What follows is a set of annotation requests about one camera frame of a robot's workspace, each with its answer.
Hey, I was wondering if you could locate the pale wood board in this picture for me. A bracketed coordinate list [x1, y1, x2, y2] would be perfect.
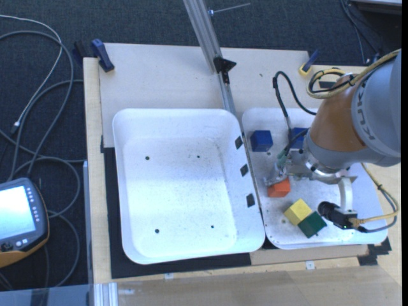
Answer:
[98, 42, 319, 149]

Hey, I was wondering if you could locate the black cylinder on white bracket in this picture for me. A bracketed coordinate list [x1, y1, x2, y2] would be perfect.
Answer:
[317, 173, 359, 231]

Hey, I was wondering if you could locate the white plastic tray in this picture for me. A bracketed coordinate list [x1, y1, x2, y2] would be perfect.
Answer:
[240, 107, 390, 251]
[112, 107, 266, 265]

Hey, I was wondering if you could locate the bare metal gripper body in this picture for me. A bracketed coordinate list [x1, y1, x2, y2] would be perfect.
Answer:
[279, 147, 339, 180]

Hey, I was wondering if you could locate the blue cube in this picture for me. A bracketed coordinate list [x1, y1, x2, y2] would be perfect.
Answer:
[288, 127, 310, 150]
[249, 129, 274, 153]

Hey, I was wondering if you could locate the green cube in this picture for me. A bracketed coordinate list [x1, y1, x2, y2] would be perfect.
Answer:
[297, 211, 328, 239]

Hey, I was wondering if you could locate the yellow cube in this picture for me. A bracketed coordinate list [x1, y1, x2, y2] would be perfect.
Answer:
[282, 198, 314, 226]

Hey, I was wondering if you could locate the orange cube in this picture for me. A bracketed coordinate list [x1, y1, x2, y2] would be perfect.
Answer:
[266, 177, 292, 199]

